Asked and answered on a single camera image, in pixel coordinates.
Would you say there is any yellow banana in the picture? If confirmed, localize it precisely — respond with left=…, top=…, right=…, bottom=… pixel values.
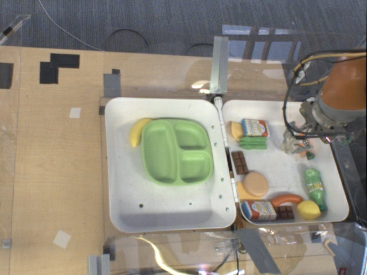
left=130, top=117, right=153, bottom=148

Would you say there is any tan round biscuit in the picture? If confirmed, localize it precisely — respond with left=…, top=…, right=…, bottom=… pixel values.
left=242, top=171, right=270, bottom=198

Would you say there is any thin black and white rod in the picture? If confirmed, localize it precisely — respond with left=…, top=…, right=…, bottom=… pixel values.
left=213, top=95, right=240, bottom=203

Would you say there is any red and blue carton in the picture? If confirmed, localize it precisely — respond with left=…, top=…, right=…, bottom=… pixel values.
left=241, top=199, right=278, bottom=221
left=240, top=118, right=271, bottom=139

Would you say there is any yellow cheese slice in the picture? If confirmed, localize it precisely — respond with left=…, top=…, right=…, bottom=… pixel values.
left=236, top=181, right=259, bottom=202

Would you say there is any green ridged toy vegetable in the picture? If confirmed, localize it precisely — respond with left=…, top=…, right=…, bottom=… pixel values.
left=238, top=136, right=268, bottom=151

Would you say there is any long brown chocolate bar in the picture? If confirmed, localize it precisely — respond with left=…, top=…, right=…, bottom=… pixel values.
left=231, top=151, right=250, bottom=175

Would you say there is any orange sausage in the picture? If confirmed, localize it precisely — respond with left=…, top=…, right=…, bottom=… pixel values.
left=270, top=193, right=304, bottom=209

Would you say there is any green divided plate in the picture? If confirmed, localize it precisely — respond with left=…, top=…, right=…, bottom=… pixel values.
left=140, top=119, right=214, bottom=187

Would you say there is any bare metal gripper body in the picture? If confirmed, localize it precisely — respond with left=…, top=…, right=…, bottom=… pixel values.
left=292, top=100, right=348, bottom=144

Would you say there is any small brown chocolate square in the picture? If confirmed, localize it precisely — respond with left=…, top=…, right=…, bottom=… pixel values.
left=275, top=205, right=295, bottom=221

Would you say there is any white plastic tray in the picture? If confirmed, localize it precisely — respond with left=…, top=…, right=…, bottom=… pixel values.
left=222, top=99, right=350, bottom=226
left=104, top=97, right=238, bottom=234

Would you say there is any green plastic bottle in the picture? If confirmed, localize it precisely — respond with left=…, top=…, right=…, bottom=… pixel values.
left=303, top=168, right=327, bottom=212

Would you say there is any yellow lemon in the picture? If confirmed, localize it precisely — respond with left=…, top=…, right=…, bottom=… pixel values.
left=296, top=199, right=322, bottom=221

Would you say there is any orange carrot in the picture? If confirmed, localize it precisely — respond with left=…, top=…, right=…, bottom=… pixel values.
left=298, top=143, right=317, bottom=161

